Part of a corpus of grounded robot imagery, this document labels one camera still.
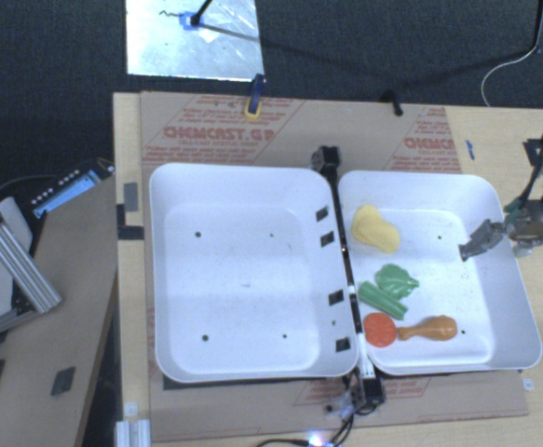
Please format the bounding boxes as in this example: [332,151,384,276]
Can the yellow toy crisps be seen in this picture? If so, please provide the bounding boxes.
[350,203,401,255]

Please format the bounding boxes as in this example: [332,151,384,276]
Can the orange toy tomato slice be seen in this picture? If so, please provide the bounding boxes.
[362,312,399,349]

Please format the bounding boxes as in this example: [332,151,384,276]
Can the orange toy chicken drumstick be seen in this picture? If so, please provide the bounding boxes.
[396,314,459,343]

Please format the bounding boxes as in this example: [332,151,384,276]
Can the white plastic tray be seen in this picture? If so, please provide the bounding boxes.
[148,161,361,385]
[336,169,543,377]

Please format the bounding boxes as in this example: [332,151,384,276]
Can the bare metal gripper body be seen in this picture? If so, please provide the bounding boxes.
[503,196,543,251]

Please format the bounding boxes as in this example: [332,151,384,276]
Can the green toy celery stick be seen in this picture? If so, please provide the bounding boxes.
[357,280,410,322]

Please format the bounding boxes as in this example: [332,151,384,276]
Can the brown cardboard board red print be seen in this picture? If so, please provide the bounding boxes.
[139,91,531,442]

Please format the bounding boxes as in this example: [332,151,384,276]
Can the thin black and white rod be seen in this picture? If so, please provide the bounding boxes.
[323,164,371,377]

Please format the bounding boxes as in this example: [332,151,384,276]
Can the green toy lettuce leaf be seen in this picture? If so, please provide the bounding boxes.
[374,263,420,303]

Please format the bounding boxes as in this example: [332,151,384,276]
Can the black block with thin wires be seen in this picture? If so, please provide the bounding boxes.
[345,373,387,414]
[310,144,343,173]

